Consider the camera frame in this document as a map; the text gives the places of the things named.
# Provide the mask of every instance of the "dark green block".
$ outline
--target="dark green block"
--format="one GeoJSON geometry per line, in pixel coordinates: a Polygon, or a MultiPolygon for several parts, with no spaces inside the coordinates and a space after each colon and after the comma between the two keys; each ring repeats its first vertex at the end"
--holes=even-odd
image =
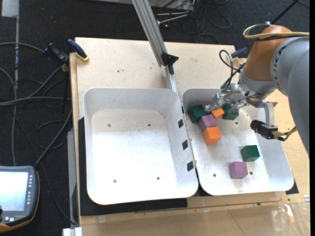
{"type": "Polygon", "coordinates": [[[247,145],[241,149],[244,162],[253,162],[260,157],[257,145],[247,145]]]}
{"type": "Polygon", "coordinates": [[[197,105],[189,109],[188,111],[188,116],[191,120],[191,122],[196,122],[198,121],[202,116],[205,116],[207,113],[203,109],[202,105],[197,105]]]}
{"type": "Polygon", "coordinates": [[[234,120],[235,118],[238,117],[239,115],[239,112],[232,112],[231,111],[231,106],[230,104],[225,104],[223,107],[222,107],[223,111],[224,111],[224,114],[223,114],[223,119],[225,120],[234,120]]]}

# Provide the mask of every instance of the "display screen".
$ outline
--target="display screen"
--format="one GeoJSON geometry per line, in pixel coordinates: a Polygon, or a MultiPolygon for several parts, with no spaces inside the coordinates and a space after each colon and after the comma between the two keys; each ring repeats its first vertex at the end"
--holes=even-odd
{"type": "Polygon", "coordinates": [[[24,211],[29,173],[0,172],[0,206],[5,211],[24,211]]]}

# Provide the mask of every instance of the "orange cube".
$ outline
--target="orange cube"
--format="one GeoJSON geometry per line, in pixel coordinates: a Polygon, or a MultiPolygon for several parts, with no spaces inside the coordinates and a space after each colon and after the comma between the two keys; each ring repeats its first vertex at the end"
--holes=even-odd
{"type": "Polygon", "coordinates": [[[224,115],[224,110],[222,108],[217,108],[211,111],[213,114],[214,118],[217,120],[221,118],[224,115]]]}
{"type": "Polygon", "coordinates": [[[216,144],[221,139],[221,133],[218,126],[207,127],[202,135],[206,144],[216,144]]]}

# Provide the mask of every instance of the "black floor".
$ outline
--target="black floor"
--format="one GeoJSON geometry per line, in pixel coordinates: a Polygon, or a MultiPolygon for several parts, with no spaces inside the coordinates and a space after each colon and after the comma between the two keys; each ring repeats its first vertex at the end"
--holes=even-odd
{"type": "MultiPolygon", "coordinates": [[[[195,6],[198,24],[192,17],[174,20],[170,28],[161,28],[165,41],[234,45],[236,49],[251,48],[252,42],[242,37],[244,29],[276,19],[294,0],[199,0],[195,6]],[[197,31],[197,25],[203,26],[197,31]]],[[[157,13],[173,12],[153,8],[157,13]]],[[[165,16],[157,16],[161,21],[165,16]]],[[[292,31],[310,31],[310,0],[300,0],[276,24],[292,31]]],[[[0,43],[15,42],[15,18],[0,17],[0,43]]],[[[66,41],[76,36],[146,40],[132,5],[83,0],[20,0],[19,41],[44,49],[54,43],[67,53],[66,41]]],[[[34,92],[57,68],[56,64],[35,49],[20,46],[19,86],[17,97],[34,92]]],[[[0,45],[0,68],[14,78],[15,46],[0,45]]],[[[46,96],[63,97],[65,74],[58,71],[47,87],[46,96]]],[[[38,95],[44,95],[44,88],[38,95]]],[[[0,101],[13,98],[11,82],[0,71],[0,101]]],[[[51,143],[71,109],[58,107],[62,102],[27,101],[17,105],[14,149],[17,165],[34,165],[51,143]]],[[[0,106],[0,165],[13,165],[11,131],[13,107],[0,106]]],[[[23,230],[4,233],[6,236],[61,236],[70,222],[56,202],[69,216],[67,126],[39,166],[40,200],[34,220],[23,230]]]]}

